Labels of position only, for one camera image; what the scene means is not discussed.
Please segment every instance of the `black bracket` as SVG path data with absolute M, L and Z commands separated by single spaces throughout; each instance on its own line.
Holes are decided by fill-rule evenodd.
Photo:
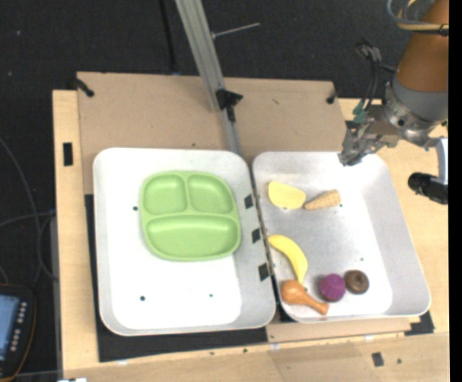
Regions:
M 241 100 L 243 99 L 243 95 L 240 95 L 238 93 L 234 92 L 229 92 L 226 91 L 225 89 L 219 89 L 216 91 L 216 99 L 218 100 L 218 105 L 220 106 L 220 109 L 227 110 L 227 117 L 231 122 L 236 121 L 236 116 L 234 113 L 234 106 Z

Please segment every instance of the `brown donut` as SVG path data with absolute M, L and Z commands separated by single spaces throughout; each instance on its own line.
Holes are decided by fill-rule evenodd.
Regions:
M 346 288 L 354 294 L 363 294 L 370 286 L 367 275 L 362 271 L 346 271 L 344 280 Z

